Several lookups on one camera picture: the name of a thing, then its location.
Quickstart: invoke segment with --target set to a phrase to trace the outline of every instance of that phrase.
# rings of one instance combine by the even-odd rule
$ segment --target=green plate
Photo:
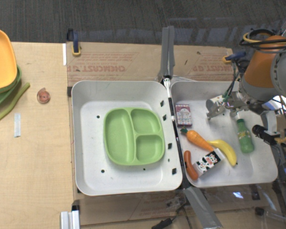
[[[145,108],[116,108],[104,120],[108,157],[125,166],[147,165],[164,154],[164,135],[159,117]]]
[[[15,85],[9,89],[6,92],[0,93],[0,104],[14,91],[14,89],[17,87],[17,85],[19,84],[20,80],[21,80],[21,76],[22,76],[22,71],[20,69],[20,67],[17,65],[17,76],[16,76],[16,83]]]

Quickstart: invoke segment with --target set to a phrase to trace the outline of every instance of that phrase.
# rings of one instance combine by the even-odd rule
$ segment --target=orange carrot
[[[210,144],[208,144],[208,142],[206,140],[204,140],[203,137],[200,136],[196,131],[194,131],[194,130],[188,131],[185,127],[183,127],[181,129],[181,132],[186,134],[187,139],[191,143],[197,145],[198,147],[202,147],[202,148],[208,150],[209,152],[214,151],[213,147]]]

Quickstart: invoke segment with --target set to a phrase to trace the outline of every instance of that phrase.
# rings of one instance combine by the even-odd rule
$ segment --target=blue clamp
[[[73,42],[72,55],[73,56],[80,56],[80,54],[81,54],[81,47],[78,44],[77,31],[74,31],[73,29],[68,29],[67,41]]]
[[[246,56],[246,52],[236,52],[234,54],[231,54],[229,56],[223,57],[223,62],[224,63],[230,63],[233,59],[240,59],[242,57]]]

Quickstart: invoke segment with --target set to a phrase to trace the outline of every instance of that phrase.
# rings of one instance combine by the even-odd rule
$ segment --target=wooden table
[[[67,66],[63,45],[13,42],[22,85],[30,88],[14,109],[0,120],[0,229],[58,229],[60,213],[73,203],[72,156],[67,96]],[[37,101],[45,87],[51,95],[47,104]],[[0,105],[4,109],[10,100]],[[14,114],[21,114],[21,136],[14,137]],[[277,204],[269,184],[265,185]],[[276,221],[257,218],[252,209],[221,211],[216,215],[224,228],[285,228]],[[202,226],[189,215],[193,228]],[[96,229],[151,228],[160,219],[85,226]],[[189,228],[179,216],[170,228]]]

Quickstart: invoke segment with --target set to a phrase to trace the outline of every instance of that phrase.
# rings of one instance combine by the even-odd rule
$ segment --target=yellow banana
[[[213,141],[207,141],[210,145],[219,148],[222,151],[227,159],[229,160],[232,166],[236,165],[237,157],[234,149],[224,140],[217,139]]]

